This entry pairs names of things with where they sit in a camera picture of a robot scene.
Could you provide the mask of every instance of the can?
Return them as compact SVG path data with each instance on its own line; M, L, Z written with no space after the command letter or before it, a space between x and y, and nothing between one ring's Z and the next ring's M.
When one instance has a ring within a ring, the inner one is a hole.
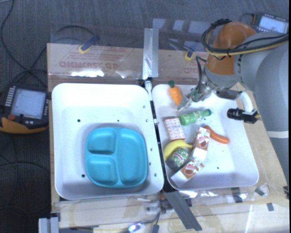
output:
M189 154L184 148L177 148L166 160L166 164L173 171L177 171L189 159Z

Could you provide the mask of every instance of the hot dog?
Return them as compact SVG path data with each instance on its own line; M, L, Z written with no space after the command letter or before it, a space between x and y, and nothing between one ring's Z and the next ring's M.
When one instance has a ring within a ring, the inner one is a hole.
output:
M212 138L213 140L223 143L223 144L227 144L229 143L229 139L225 136L219 135L217 134L215 131L213 131L213 129L211 127L209 127L208 125L204 126L203 128L210 130L210 138Z

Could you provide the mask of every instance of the banana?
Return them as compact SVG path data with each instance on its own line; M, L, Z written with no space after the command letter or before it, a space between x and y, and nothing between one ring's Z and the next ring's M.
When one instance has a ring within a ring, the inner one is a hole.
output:
M164 160L166 160L172 154L172 152L175 151L177 148L192 148L192 147L193 145L190 145L181 139L171 141L163 149Z

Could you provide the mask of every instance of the screen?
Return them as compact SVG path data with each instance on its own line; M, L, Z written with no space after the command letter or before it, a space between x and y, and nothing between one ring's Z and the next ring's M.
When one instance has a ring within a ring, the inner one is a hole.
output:
M259 26L278 33L287 33L289 23L286 21L279 21L269 17L261 17Z
M41 119L46 94L40 91L17 89L11 114Z

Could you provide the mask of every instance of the blue plate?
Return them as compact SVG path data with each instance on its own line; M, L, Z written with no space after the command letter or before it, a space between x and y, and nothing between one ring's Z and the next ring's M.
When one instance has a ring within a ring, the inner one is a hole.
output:
M101 127L86 138L85 168L95 184L111 188L141 185L147 176L146 142L123 127Z

